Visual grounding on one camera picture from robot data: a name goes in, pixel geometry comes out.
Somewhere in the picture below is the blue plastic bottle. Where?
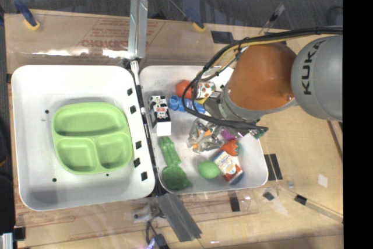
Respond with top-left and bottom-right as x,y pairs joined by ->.
168,95 -> 209,116

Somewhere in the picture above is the orange cylinder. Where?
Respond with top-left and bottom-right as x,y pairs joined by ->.
175,80 -> 195,100

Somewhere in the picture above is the purple toy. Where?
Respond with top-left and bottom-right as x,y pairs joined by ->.
220,128 -> 237,141

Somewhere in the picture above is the cow print white carton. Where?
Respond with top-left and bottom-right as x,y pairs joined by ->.
148,95 -> 173,137

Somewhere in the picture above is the green ball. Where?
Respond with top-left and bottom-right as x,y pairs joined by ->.
197,160 -> 220,180

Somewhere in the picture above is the green toy vegetable stalk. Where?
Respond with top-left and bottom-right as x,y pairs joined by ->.
159,136 -> 182,167

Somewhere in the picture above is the green toy broccoli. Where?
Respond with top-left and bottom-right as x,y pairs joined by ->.
161,164 -> 192,191

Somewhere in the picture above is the brown cardboard board red print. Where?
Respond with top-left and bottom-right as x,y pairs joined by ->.
3,8 -> 261,249

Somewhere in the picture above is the green divided plate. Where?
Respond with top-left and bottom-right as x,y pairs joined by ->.
51,101 -> 134,176

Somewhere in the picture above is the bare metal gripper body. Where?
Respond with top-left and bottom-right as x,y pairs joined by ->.
208,117 -> 258,139

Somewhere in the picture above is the white can red green print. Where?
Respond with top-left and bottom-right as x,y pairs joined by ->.
194,81 -> 217,100

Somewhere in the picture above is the white plastic tray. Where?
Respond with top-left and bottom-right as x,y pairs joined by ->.
139,65 -> 269,195
10,64 -> 156,212

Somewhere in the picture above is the colourful printed carton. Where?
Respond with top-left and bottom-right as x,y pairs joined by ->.
212,150 -> 244,185

